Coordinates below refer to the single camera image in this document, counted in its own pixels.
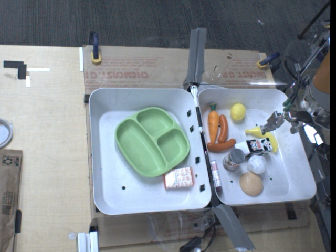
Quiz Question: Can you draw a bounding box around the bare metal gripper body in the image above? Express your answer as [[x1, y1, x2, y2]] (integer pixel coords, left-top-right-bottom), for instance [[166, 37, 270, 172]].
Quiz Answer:
[[284, 96, 331, 134]]

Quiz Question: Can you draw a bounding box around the yellow banana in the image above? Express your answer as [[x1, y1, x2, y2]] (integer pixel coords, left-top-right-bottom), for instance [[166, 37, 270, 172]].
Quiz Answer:
[[244, 126, 279, 154]]

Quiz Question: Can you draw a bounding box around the cow print milk carton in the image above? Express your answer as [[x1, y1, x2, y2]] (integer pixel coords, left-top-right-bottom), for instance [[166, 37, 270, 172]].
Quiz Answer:
[[234, 138, 274, 159]]

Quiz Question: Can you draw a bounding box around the yellow lemon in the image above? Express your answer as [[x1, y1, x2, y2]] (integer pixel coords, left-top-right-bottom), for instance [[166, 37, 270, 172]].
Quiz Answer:
[[230, 102, 247, 122]]

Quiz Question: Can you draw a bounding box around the white ball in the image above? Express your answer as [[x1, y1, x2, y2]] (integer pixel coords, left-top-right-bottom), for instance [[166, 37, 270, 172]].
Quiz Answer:
[[247, 154, 267, 175]]

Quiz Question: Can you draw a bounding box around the orange sausage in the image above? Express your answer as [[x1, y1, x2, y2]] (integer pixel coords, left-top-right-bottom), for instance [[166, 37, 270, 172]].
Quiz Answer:
[[217, 114, 229, 144], [206, 138, 237, 153]]

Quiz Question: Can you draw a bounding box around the small grey can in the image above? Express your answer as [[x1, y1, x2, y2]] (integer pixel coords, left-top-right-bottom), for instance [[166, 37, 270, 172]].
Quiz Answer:
[[222, 148, 246, 172]]

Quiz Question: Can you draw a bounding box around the white plastic tray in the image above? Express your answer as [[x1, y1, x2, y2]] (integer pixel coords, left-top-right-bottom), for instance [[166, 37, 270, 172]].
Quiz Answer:
[[88, 88, 213, 216], [197, 88, 318, 207]]

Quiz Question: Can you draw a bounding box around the orange carrot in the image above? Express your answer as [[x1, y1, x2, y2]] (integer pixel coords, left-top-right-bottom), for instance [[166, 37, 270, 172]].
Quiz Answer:
[[207, 102, 220, 144]]

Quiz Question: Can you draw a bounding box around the tan bread bun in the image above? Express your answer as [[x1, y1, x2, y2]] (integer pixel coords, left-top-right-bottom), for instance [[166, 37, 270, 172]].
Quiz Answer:
[[239, 171, 264, 197]]

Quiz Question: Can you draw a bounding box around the pink and white tube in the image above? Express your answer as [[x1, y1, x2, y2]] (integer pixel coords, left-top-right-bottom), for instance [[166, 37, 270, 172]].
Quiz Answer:
[[209, 160, 223, 193]]

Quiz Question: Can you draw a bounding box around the pink and white carton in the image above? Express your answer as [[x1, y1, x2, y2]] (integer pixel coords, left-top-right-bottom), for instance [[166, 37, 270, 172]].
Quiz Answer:
[[163, 166, 195, 191]]

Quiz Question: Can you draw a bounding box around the brown cardboard board red print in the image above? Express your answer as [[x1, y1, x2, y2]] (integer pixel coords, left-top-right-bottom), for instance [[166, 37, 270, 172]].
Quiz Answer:
[[82, 45, 311, 248]]

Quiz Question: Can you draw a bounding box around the green divided plate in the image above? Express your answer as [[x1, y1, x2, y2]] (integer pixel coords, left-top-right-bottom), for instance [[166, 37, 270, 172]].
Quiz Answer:
[[114, 106, 191, 179]]

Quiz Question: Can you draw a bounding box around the brown paper bag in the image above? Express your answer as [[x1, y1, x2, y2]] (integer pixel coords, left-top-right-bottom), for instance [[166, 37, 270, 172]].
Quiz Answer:
[[0, 149, 23, 252]]

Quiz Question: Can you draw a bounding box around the black cylinder on white bracket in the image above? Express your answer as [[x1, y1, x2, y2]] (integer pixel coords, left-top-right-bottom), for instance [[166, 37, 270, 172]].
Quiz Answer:
[[303, 123, 331, 163]]

